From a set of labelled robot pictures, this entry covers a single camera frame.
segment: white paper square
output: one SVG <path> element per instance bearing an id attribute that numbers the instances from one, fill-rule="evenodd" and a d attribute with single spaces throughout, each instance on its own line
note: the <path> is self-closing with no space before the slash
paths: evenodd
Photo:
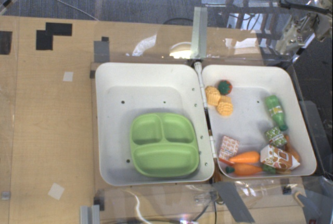
<path id="1" fill-rule="evenodd" d="M 63 81 L 73 81 L 74 72 L 65 72 L 63 74 Z"/>
<path id="2" fill-rule="evenodd" d="M 61 187 L 60 185 L 53 183 L 50 191 L 48 192 L 48 195 L 54 199 L 60 200 L 64 190 L 65 190 L 64 187 Z"/>

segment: orange carrot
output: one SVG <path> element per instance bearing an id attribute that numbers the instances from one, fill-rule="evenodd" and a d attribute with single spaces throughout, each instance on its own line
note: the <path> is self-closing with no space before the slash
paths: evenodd
<path id="1" fill-rule="evenodd" d="M 234 164 L 233 167 L 226 167 L 226 172 L 234 172 L 238 176 L 249 176 L 261 172 L 262 168 L 250 164 Z"/>
<path id="2" fill-rule="evenodd" d="M 301 157 L 290 144 L 290 137 L 288 135 L 285 135 L 285 138 L 287 140 L 287 144 L 285 146 L 286 152 L 292 154 L 292 156 L 294 156 L 294 158 L 300 163 Z"/>
<path id="3" fill-rule="evenodd" d="M 245 152 L 229 158 L 234 163 L 256 163 L 260 159 L 260 154 L 256 151 Z"/>

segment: toy green bottle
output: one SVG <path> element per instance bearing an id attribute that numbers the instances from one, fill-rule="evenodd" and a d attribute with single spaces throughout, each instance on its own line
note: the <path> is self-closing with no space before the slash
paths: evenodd
<path id="1" fill-rule="evenodd" d="M 285 124 L 285 114 L 282 110 L 281 104 L 275 95 L 271 95 L 265 99 L 268 110 L 271 113 L 272 119 L 277 123 L 281 131 L 288 129 Z"/>

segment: white tray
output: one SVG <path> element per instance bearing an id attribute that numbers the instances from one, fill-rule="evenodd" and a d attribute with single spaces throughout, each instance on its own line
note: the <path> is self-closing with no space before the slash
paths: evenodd
<path id="1" fill-rule="evenodd" d="M 105 63 L 96 71 L 99 164 L 111 185 L 205 181 L 214 162 L 196 72 L 185 65 Z M 196 132 L 200 162 L 182 178 L 150 178 L 136 171 L 130 127 L 137 116 L 169 112 L 187 117 Z"/>
<path id="2" fill-rule="evenodd" d="M 301 165 L 294 169 L 290 176 L 308 176 L 316 169 L 316 159 L 310 138 L 302 117 L 300 106 L 287 72 L 276 67 L 221 66 L 210 65 L 202 71 L 203 83 L 206 86 L 217 86 L 221 80 L 229 80 L 233 89 L 234 111 L 229 117 L 222 117 L 214 106 L 209 106 L 209 117 L 215 148 L 218 154 L 223 135 L 240 141 L 238 152 L 258 151 L 267 145 L 264 132 L 276 126 L 266 108 L 264 99 L 276 95 L 286 116 L 289 129 L 287 134 L 291 144 L 300 154 Z M 219 162 L 221 170 L 228 177 L 240 179 L 234 174 L 225 172 L 226 164 Z M 272 178 L 286 175 L 259 173 L 244 178 Z"/>

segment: green divided plate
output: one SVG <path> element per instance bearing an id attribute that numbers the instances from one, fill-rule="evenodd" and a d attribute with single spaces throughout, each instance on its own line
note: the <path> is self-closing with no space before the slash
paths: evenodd
<path id="1" fill-rule="evenodd" d="M 192 123 L 171 113 L 144 114 L 131 125 L 134 166 L 149 177 L 180 177 L 199 165 L 199 149 Z"/>

